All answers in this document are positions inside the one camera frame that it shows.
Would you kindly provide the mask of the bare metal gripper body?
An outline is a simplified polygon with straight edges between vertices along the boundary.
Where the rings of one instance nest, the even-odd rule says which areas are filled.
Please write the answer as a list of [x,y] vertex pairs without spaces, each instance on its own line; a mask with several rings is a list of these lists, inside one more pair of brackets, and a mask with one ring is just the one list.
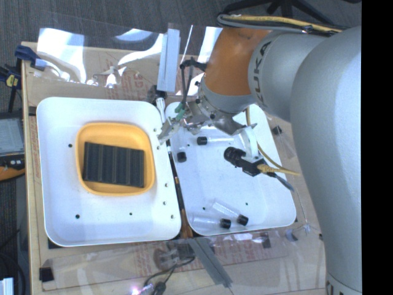
[[215,108],[207,99],[197,98],[185,105],[184,127],[196,135],[202,127],[210,126],[230,135],[243,131],[243,125],[236,122],[234,114]]

